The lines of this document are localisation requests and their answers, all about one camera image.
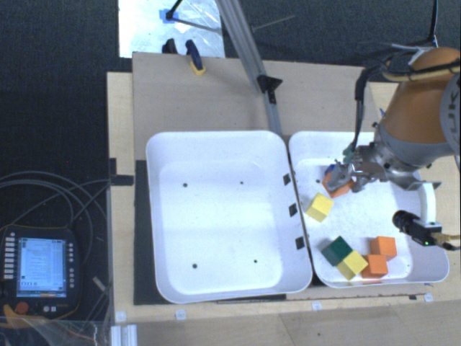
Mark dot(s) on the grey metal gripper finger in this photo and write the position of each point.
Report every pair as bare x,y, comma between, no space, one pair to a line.
360,183
338,177

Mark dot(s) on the orange cube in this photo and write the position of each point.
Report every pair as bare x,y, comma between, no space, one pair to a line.
375,266
342,191
383,246

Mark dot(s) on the white plastic tray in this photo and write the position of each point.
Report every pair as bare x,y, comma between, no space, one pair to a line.
216,222
360,215

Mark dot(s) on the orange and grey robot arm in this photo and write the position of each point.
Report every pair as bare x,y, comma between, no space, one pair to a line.
414,110

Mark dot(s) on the black cylinder on white bracket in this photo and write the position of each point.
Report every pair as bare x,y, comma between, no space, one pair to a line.
410,223

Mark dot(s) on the brown cardboard board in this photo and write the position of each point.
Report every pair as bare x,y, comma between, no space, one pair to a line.
201,99

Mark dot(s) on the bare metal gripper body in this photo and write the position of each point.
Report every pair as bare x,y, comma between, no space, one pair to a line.
374,164

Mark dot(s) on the yellow cube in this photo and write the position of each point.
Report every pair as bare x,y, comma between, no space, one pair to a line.
320,207
353,265

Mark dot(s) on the green cube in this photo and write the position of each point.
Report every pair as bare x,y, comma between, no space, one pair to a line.
336,251

